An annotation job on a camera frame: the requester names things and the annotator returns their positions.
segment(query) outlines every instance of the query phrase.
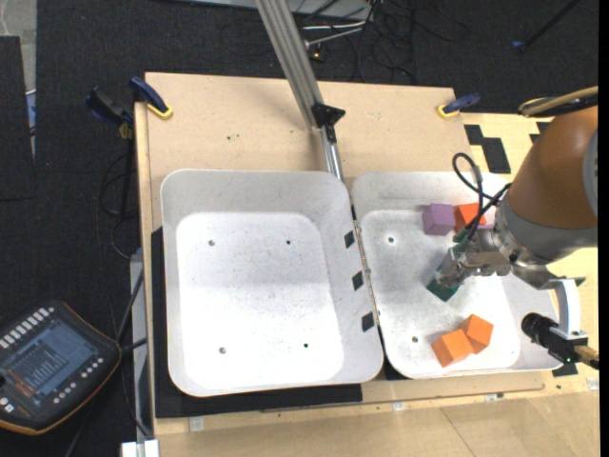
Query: device screen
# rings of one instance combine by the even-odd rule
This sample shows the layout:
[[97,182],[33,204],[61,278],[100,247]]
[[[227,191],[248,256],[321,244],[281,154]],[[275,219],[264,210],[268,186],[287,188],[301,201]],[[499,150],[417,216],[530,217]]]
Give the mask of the device screen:
[[97,350],[62,323],[52,322],[4,364],[15,389],[36,405]]

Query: purple cube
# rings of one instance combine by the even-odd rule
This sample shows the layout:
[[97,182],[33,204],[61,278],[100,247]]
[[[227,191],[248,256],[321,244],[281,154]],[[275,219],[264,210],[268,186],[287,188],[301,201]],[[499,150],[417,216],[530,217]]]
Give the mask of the purple cube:
[[422,229],[427,235],[446,235],[455,227],[452,205],[432,203],[422,213]]

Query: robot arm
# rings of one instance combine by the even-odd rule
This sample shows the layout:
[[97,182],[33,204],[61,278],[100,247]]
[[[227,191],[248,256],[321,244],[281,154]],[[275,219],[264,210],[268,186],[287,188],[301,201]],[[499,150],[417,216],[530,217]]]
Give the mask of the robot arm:
[[534,288],[554,289],[560,322],[530,313],[522,330],[564,364],[594,368],[599,354],[580,330],[577,282],[546,266],[598,246],[598,121],[598,106],[556,116],[495,199],[493,229],[459,232],[427,286],[447,301],[469,276],[513,272]]

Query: wooden table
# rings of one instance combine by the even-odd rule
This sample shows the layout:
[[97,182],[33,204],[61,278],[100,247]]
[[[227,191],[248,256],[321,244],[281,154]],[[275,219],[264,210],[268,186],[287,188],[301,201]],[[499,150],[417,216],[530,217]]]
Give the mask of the wooden table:
[[[320,170],[324,162],[319,137],[305,129],[285,80],[163,73],[148,73],[146,80],[175,110],[163,121],[141,104],[135,109],[154,384],[150,234],[162,225],[163,179],[176,169]],[[516,115],[463,113],[442,120],[436,107],[455,98],[452,89],[326,82],[320,88],[326,103],[347,111],[337,133],[349,188],[371,170],[451,170],[458,151],[471,153],[485,169],[481,148],[470,148],[463,124],[500,137],[515,173],[532,145],[530,134],[538,133],[535,121]],[[597,347],[597,250],[583,249],[552,268],[586,277],[582,327]],[[559,379],[549,371],[404,381],[380,375],[363,385],[358,405],[154,418],[153,426],[163,457],[599,455],[599,373],[579,369]]]

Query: orange cube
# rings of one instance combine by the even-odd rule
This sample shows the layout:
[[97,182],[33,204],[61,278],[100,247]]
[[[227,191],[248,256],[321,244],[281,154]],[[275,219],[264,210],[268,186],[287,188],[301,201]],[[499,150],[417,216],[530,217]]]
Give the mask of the orange cube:
[[431,347],[443,368],[463,360],[474,351],[467,335],[460,328],[445,333]]
[[[469,224],[478,215],[478,204],[468,203],[466,205],[458,205],[455,207],[455,231],[460,231],[463,227]],[[479,225],[486,224],[484,215],[479,221]]]
[[477,315],[470,315],[461,323],[461,328],[467,335],[474,353],[482,352],[491,342],[493,324]]

